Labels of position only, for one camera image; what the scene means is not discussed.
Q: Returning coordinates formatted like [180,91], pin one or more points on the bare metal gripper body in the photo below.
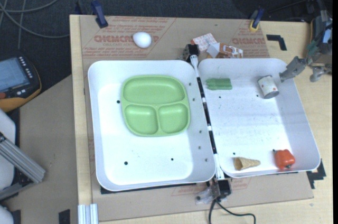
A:
[323,54]

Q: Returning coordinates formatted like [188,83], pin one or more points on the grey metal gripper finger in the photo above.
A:
[317,71]
[293,69]

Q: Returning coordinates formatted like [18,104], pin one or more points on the white can with orange print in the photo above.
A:
[268,87]

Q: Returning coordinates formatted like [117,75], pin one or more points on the orange and white carton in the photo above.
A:
[227,50]

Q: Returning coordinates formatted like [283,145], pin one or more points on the white plastic tray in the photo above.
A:
[248,125]
[148,162]

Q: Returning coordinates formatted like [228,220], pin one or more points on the green asparagus bundle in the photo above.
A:
[219,84]

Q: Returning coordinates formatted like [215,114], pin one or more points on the orange bell pepper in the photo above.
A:
[284,159]

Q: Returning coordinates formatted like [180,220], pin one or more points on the white packet with orange print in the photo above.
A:
[202,40]

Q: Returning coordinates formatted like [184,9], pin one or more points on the thin black and white rod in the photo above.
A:
[206,109]

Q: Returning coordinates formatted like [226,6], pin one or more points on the tan ice cream cone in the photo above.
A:
[244,163]

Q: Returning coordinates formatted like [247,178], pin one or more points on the brown cardboard board red print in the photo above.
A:
[163,27]

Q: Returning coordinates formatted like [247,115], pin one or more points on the green divided plate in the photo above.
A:
[154,91]

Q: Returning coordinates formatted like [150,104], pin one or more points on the white egg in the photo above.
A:
[142,39]

